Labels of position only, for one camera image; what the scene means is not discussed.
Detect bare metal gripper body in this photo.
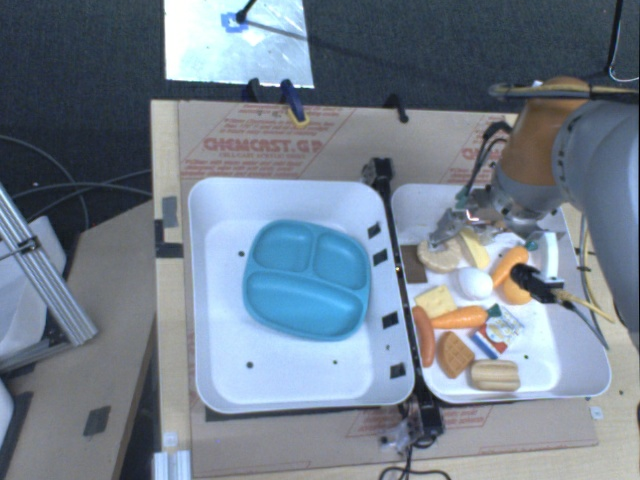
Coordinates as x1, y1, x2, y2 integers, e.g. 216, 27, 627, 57
437, 187, 522, 237

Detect beige bread bun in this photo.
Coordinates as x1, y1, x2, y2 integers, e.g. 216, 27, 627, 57
468, 358, 522, 393

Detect brown waffle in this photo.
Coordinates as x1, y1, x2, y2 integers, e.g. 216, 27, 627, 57
436, 330, 477, 381

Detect brown flat rectangle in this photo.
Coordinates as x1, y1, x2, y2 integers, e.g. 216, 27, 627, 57
400, 244, 429, 285

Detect white blue red carton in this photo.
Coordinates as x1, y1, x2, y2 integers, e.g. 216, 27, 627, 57
468, 306, 526, 361

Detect white egg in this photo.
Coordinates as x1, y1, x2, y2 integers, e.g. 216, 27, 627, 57
456, 266, 495, 301

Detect orange rounded toy food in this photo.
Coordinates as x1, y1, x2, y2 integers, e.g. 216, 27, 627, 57
501, 278, 534, 306

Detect pale yellow cheese wedge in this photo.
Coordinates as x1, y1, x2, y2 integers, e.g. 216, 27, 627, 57
458, 227, 492, 271

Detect white plastic tray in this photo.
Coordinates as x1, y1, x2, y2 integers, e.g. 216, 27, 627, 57
390, 182, 613, 405
187, 176, 417, 415

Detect yellow cheese slice with holes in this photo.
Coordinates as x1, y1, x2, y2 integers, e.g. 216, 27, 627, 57
413, 284, 459, 320

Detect orange carrot with green top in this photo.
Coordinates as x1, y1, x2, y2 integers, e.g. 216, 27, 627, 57
429, 303, 503, 331
491, 240, 541, 290

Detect orange sausage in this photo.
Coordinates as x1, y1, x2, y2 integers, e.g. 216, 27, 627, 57
411, 305, 437, 369

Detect blue divided plate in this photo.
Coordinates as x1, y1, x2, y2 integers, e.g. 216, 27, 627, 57
242, 218, 373, 343

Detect brown cardboard board red print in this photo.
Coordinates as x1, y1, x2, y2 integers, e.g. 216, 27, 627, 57
177, 100, 600, 479

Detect beige round biscuit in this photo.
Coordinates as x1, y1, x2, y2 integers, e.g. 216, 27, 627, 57
416, 237, 464, 275

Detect black cylinder on white bracket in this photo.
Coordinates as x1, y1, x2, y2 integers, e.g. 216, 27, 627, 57
508, 231, 566, 305

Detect thin black rod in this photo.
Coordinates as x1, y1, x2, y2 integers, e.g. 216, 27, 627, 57
378, 176, 430, 412

